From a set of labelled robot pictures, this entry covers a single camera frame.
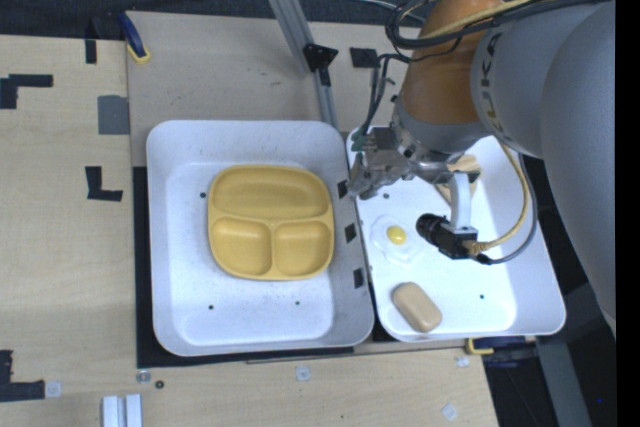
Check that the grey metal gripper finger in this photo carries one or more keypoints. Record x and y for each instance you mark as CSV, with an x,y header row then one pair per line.
x,y
376,189
357,181

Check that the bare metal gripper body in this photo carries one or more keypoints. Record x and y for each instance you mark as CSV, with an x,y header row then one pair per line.
x,y
387,155

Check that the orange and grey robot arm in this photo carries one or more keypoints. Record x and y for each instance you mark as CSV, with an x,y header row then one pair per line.
x,y
550,80

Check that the white and yellow fried egg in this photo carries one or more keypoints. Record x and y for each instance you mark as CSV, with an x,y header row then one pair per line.
x,y
396,236

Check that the yellow divided plate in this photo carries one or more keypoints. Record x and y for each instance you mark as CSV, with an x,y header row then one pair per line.
x,y
270,220

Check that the beige bread roll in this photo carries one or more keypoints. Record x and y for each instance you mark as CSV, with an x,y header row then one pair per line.
x,y
416,307

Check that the white plastic tray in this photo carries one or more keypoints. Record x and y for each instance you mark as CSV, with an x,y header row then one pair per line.
x,y
470,285
180,215

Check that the black cylinder on white bracket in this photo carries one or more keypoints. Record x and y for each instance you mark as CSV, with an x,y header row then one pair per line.
x,y
447,235

